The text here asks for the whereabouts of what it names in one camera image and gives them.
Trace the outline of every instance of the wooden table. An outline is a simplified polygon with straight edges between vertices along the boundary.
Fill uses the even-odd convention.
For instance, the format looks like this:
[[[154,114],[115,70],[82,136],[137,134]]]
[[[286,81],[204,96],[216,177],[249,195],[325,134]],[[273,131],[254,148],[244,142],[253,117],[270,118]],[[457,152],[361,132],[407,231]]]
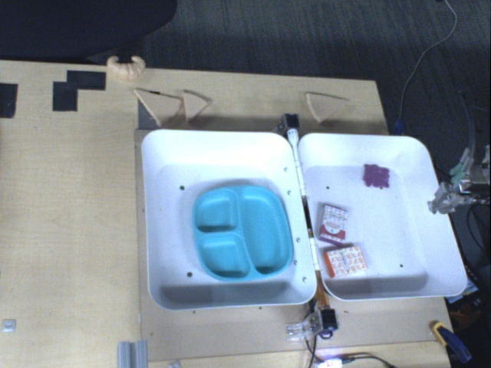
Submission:
[[[0,83],[18,85],[14,118],[0,119],[0,320],[17,320],[15,332],[0,333],[2,368],[116,366],[117,343],[142,337],[134,88],[212,100],[193,125],[178,116],[171,128],[271,130],[289,112],[300,115],[304,131],[387,133],[370,81],[146,70],[135,84],[107,76],[105,90],[77,92],[77,112],[54,112],[53,82],[66,81],[67,70],[105,67],[0,61]],[[305,106],[308,91],[348,105],[319,126]],[[331,302],[341,327],[319,344],[320,356],[372,352],[398,367],[450,366],[429,328],[432,320],[450,326],[443,298]],[[287,317],[304,309],[289,307]],[[167,361],[149,365],[180,358],[183,368],[307,366],[303,344],[263,330],[227,333],[221,347],[213,342],[217,318],[233,315],[252,334],[254,320],[278,333],[284,313],[256,307],[168,317],[162,331],[180,343],[163,345]],[[150,357],[158,354],[149,344]]]

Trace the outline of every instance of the dark floor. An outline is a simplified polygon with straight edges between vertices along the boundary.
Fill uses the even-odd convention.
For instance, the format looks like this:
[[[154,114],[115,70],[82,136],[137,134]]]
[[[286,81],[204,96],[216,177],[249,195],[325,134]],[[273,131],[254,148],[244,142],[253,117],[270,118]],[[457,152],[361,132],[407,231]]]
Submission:
[[[482,158],[489,142],[491,0],[448,1],[458,15],[456,30],[423,59],[407,87],[402,113],[405,133],[426,144],[442,179],[459,162],[469,136],[458,91],[466,93],[476,120],[476,159]],[[390,128],[419,56],[449,33],[454,20],[445,3],[435,0],[178,0],[178,4],[166,27],[91,60],[104,63],[113,54],[122,58],[138,54],[150,67],[371,79],[377,82]],[[489,247],[489,208],[480,209],[477,216]],[[482,290],[489,291],[489,248],[487,254],[476,250],[465,216],[454,217],[454,225],[463,253],[479,273]],[[489,322],[486,325],[482,318],[460,335],[474,354],[473,362],[465,366],[487,366]]]

